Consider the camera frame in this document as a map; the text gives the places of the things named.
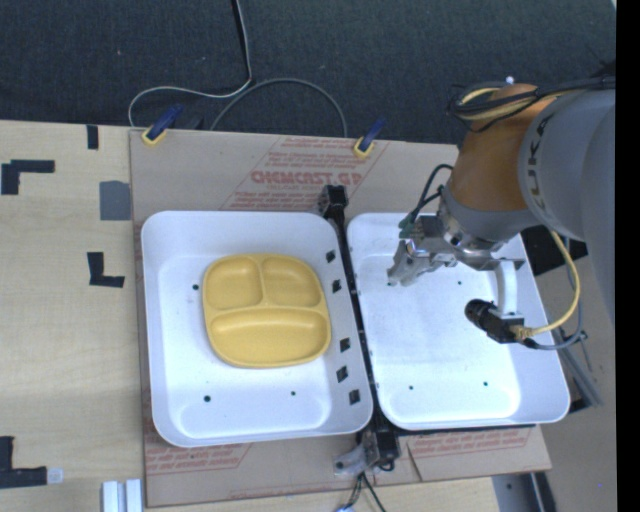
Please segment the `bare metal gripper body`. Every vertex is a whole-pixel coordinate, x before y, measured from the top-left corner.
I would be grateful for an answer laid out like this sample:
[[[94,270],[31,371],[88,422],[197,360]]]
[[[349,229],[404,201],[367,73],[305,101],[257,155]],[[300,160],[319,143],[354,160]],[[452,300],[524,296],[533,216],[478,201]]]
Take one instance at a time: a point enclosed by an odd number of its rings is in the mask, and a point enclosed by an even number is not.
[[[428,271],[463,263],[475,270],[492,270],[494,254],[505,245],[467,232],[450,217],[420,215],[409,239],[409,258]]]

